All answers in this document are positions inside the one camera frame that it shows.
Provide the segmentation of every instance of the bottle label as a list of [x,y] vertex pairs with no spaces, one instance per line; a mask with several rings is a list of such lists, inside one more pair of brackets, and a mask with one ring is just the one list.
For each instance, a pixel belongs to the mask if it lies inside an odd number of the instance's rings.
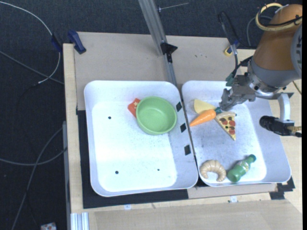
[[241,166],[246,173],[249,171],[249,164],[246,161],[240,161],[238,165]]

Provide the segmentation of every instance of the pepperoni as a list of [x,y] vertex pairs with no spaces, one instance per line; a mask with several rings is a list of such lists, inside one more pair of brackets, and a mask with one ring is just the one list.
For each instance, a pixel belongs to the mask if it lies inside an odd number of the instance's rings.
[[229,125],[236,126],[236,122],[234,120],[229,121]]

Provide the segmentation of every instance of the green bottle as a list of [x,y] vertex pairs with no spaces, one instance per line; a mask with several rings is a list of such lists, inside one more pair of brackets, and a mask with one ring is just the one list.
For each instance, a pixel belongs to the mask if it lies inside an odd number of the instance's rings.
[[251,154],[246,159],[238,162],[228,173],[227,177],[232,182],[238,182],[249,169],[250,164],[256,161],[256,156]]

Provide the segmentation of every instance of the wooden table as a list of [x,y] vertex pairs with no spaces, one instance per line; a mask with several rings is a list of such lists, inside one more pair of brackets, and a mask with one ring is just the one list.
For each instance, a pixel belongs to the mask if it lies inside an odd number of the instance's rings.
[[[84,86],[92,80],[166,81],[163,57],[158,56],[150,35],[79,33],[87,49],[79,55],[73,44],[64,44],[64,74],[68,140],[69,198],[72,215],[88,213],[91,230],[137,229],[302,229],[302,139],[282,137],[295,189],[283,200],[271,200],[277,184],[229,187],[193,187],[189,199],[158,203],[83,208],[76,109],[84,110]],[[223,54],[224,38],[168,36],[178,46],[173,64],[178,88],[188,80],[224,81],[233,70],[234,59]],[[239,60],[253,55],[239,50]],[[296,82],[301,89],[301,80]],[[291,118],[301,125],[301,95],[290,99]],[[278,102],[270,102],[279,116]]]

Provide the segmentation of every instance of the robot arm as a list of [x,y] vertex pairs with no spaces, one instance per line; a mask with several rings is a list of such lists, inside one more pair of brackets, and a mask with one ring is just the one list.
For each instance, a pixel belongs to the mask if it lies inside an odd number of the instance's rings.
[[302,78],[302,6],[280,5],[270,25],[265,26],[260,24],[258,17],[269,6],[262,8],[256,16],[257,25],[265,32],[248,62],[248,70],[244,75],[237,75],[228,82],[231,89],[224,89],[220,108],[228,111],[236,104],[247,100],[252,102],[256,97],[278,100],[281,117],[263,117],[260,125],[279,135],[298,135],[289,128],[294,125],[289,120],[288,99],[292,93],[278,91]]

